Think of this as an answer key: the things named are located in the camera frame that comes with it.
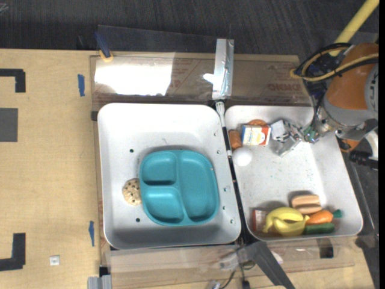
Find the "plywood surface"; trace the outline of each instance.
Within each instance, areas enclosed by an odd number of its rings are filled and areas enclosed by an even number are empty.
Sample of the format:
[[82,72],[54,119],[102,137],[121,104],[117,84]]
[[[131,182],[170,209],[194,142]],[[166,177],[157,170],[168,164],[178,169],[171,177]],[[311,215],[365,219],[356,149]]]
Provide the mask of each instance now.
[[[11,256],[13,233],[26,233],[26,265],[0,272],[0,288],[86,288],[87,278],[98,274],[99,217],[90,119],[90,56],[94,54],[0,49],[1,68],[26,72],[26,93],[14,92],[13,78],[0,77],[0,107],[19,109],[18,142],[0,143],[0,258]],[[85,76],[84,97],[79,94],[78,74]],[[60,255],[59,266],[50,266],[52,255]],[[372,288],[362,251],[357,249],[353,255],[352,267],[289,277],[298,288]],[[250,280],[254,288],[272,285],[264,276]],[[240,288],[239,281],[229,288]]]

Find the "white sink basin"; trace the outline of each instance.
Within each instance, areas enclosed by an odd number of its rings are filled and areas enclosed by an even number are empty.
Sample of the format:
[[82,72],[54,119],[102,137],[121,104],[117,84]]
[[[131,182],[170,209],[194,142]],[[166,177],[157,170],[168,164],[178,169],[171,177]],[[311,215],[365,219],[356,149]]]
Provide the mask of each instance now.
[[[226,147],[218,114],[204,105],[108,104],[98,115],[103,217],[114,248],[227,244],[241,232]],[[139,177],[143,158],[162,150],[199,152],[212,163],[220,206],[215,217],[194,226],[159,225],[142,205],[122,195],[127,180]]]

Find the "toy banana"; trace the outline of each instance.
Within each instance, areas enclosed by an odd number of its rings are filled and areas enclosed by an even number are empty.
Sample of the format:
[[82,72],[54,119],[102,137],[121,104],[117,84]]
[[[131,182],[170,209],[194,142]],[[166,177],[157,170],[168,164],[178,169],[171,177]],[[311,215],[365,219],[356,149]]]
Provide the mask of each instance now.
[[309,216],[306,215],[304,219],[299,222],[288,223],[284,220],[275,217],[273,223],[276,230],[284,237],[295,237],[303,233],[303,231],[305,230],[306,221],[308,219]]
[[303,215],[300,212],[298,212],[296,209],[288,208],[288,207],[277,208],[275,210],[272,210],[269,214],[267,214],[265,227],[263,227],[262,232],[268,233],[269,229],[273,225],[273,221],[275,217],[280,220],[292,220],[295,222],[299,222],[303,220]]

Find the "teal plate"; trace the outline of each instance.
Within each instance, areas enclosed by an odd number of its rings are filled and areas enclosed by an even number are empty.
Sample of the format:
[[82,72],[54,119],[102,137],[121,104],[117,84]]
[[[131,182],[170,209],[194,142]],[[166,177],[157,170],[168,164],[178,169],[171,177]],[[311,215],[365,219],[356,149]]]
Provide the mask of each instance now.
[[139,179],[144,210],[155,223],[201,225],[218,212],[214,169],[200,153],[170,150],[148,154]]

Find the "floor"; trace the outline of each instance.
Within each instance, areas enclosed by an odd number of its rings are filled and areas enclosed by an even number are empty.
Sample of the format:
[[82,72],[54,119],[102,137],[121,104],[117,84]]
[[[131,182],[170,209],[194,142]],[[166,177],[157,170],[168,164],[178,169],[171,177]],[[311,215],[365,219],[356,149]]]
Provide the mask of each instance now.
[[[0,10],[0,48],[76,49],[79,35],[95,48],[98,25],[110,25],[228,37],[235,40],[236,53],[294,54],[303,60],[333,43],[364,1],[0,0],[8,5]],[[376,9],[352,42],[374,42],[378,33]],[[131,43],[138,46],[135,39]],[[361,148],[368,147],[362,143]],[[378,288],[378,172],[348,160],[346,164],[359,201],[368,203],[369,208],[362,205],[366,215],[362,243]]]

